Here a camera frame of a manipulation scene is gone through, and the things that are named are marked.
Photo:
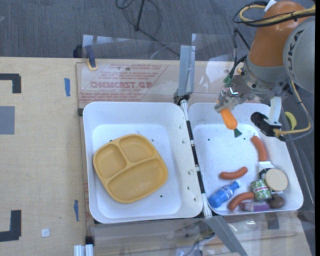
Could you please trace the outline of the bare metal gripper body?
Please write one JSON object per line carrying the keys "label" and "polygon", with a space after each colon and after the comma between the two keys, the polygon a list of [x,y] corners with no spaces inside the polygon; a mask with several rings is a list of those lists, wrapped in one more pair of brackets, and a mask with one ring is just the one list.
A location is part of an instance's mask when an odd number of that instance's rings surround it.
{"label": "bare metal gripper body", "polygon": [[224,99],[220,102],[230,102],[235,99],[236,102],[252,101],[255,97],[260,100],[271,100],[273,97],[285,96],[288,92],[288,82],[277,81],[275,84],[267,83],[255,77],[246,75],[234,75],[228,78],[227,82],[220,92]]}

